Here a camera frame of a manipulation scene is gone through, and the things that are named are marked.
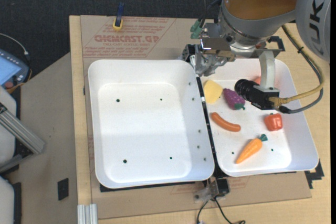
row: white tray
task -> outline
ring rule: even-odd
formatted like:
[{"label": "white tray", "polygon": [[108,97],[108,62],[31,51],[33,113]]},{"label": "white tray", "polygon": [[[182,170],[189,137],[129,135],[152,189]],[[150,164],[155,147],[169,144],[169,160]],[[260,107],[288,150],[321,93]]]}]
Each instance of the white tray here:
[{"label": "white tray", "polygon": [[98,181],[208,179],[214,160],[195,72],[181,60],[97,60],[88,70]]},{"label": "white tray", "polygon": [[[216,73],[202,77],[202,83],[211,79],[223,88],[234,90],[239,79],[254,80],[260,75],[258,59],[237,59]],[[280,97],[296,95],[287,66],[276,60],[275,88]],[[299,101],[286,104],[288,108],[300,108]],[[277,113],[275,110],[260,110],[246,102],[245,110],[232,110],[221,96],[214,104],[207,104],[208,113],[219,113],[225,120],[241,125],[241,131],[235,133],[222,129],[210,120],[218,164],[229,176],[293,172],[314,169],[318,164],[318,154],[303,112],[282,114],[283,128],[269,132],[263,122],[265,115]],[[235,160],[242,148],[253,138],[265,133],[268,141],[263,142],[261,150],[240,164]]]}]

